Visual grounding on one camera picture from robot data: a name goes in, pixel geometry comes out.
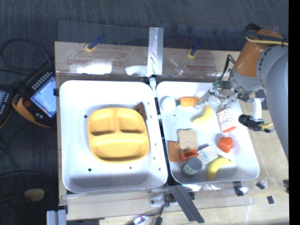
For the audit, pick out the large yellow banana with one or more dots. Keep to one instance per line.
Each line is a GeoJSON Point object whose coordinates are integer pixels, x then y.
{"type": "Point", "coordinates": [215, 166]}

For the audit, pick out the small yellow banana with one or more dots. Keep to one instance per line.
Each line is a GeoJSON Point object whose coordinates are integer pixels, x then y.
{"type": "Point", "coordinates": [204, 117]}

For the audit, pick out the tan bread slice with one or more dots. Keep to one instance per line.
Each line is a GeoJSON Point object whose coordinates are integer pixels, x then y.
{"type": "Point", "coordinates": [187, 139]}

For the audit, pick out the orange-red square cup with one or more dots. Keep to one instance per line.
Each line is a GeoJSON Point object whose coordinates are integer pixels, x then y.
{"type": "Point", "coordinates": [188, 154]}

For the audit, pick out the yellow divided plate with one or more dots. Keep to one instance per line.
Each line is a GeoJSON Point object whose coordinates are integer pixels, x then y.
{"type": "Point", "coordinates": [118, 139]}

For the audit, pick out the white and orange carton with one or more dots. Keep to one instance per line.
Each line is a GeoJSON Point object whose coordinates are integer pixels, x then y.
{"type": "Point", "coordinates": [226, 121]}

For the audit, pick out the orange carrot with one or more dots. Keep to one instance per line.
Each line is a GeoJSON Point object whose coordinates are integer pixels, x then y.
{"type": "Point", "coordinates": [188, 101]}

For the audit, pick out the orange bell pepper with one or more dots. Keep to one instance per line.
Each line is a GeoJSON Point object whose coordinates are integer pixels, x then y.
{"type": "Point", "coordinates": [225, 144]}

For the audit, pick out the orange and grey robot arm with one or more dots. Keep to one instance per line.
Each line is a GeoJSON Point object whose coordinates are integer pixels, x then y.
{"type": "Point", "coordinates": [274, 74]}

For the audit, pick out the black cylinder on white bracket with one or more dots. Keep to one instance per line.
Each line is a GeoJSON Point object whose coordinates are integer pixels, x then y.
{"type": "Point", "coordinates": [252, 122]}

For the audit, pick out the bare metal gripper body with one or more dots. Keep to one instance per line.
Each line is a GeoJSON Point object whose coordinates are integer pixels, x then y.
{"type": "Point", "coordinates": [236, 91]}

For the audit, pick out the orange cheese slice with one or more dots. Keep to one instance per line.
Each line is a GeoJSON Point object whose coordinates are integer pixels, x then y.
{"type": "Point", "coordinates": [174, 152]}

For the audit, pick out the white patterned packet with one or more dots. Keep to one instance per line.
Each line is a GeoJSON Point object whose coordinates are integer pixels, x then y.
{"type": "Point", "coordinates": [208, 154]}

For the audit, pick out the brown cardboard board red print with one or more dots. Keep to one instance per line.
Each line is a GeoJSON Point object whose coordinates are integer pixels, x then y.
{"type": "Point", "coordinates": [264, 153]}

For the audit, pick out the brown chocolate biscuit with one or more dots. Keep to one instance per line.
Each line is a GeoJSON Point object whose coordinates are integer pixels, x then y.
{"type": "Point", "coordinates": [141, 110]}

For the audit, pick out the white egg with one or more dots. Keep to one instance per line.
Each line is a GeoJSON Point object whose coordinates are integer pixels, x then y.
{"type": "Point", "coordinates": [168, 104]}

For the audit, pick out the green can with grey lid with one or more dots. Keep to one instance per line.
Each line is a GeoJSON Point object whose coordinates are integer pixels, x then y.
{"type": "Point", "coordinates": [191, 167]}

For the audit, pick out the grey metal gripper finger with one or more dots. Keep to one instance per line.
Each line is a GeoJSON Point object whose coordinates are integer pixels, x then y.
{"type": "Point", "coordinates": [203, 98]}
{"type": "Point", "coordinates": [223, 99]}

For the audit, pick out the white plastic tray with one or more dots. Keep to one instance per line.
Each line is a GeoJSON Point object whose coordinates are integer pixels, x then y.
{"type": "Point", "coordinates": [110, 179]}
{"type": "Point", "coordinates": [243, 158]}

